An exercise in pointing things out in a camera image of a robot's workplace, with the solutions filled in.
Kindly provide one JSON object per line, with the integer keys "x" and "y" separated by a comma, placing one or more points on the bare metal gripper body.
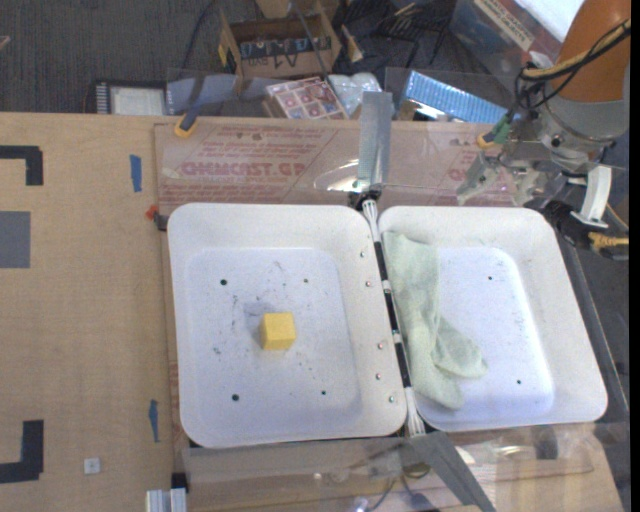
{"x": 567, "y": 145}

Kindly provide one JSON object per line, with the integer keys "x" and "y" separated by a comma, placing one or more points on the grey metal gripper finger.
{"x": 475, "y": 180}
{"x": 520, "y": 187}

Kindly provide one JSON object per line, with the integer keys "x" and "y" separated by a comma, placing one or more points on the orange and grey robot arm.
{"x": 592, "y": 60}

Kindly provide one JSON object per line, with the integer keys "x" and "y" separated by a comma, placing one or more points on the thin black and white rod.
{"x": 384, "y": 272}

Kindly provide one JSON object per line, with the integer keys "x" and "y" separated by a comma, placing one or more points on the white plastic tray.
{"x": 515, "y": 325}
{"x": 300, "y": 400}

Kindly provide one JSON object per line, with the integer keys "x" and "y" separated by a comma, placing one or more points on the pale green cloth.
{"x": 417, "y": 310}

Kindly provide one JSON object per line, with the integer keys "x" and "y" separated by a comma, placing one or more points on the brown cardboard board, red print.
{"x": 260, "y": 170}

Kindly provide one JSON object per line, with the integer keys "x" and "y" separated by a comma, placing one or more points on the yellow cube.
{"x": 277, "y": 331}

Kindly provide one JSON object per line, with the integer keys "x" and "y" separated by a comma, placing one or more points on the black cylinder on white bracket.
{"x": 597, "y": 195}

